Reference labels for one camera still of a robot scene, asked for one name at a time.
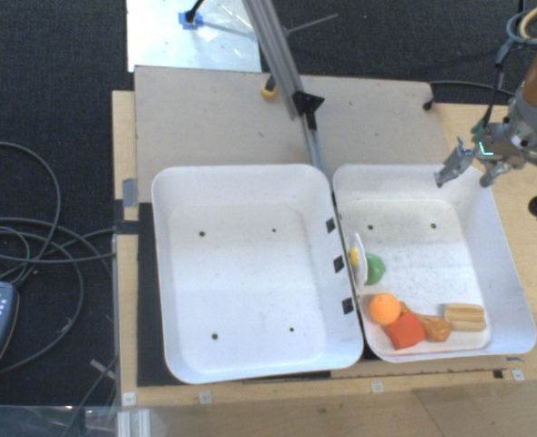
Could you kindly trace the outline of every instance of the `black bracket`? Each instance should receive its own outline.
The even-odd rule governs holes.
[[[317,131],[317,121],[315,121],[315,112],[321,104],[325,102],[323,97],[313,96],[306,92],[297,91],[293,94],[293,102],[299,115],[305,115],[307,118],[308,128]]]

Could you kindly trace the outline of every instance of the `white plate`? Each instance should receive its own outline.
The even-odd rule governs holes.
[[[440,168],[347,165],[335,173],[346,242],[360,234],[386,265],[378,284],[358,287],[368,344],[392,362],[526,352],[535,343],[535,325],[491,190],[479,186],[475,168],[437,188],[432,174]],[[443,343],[424,340],[396,351],[368,313],[379,292],[420,314],[441,315],[452,302],[480,304],[487,330],[453,332]]]
[[[180,380],[325,371],[360,358],[322,173],[307,165],[168,168],[152,198],[165,357]]]

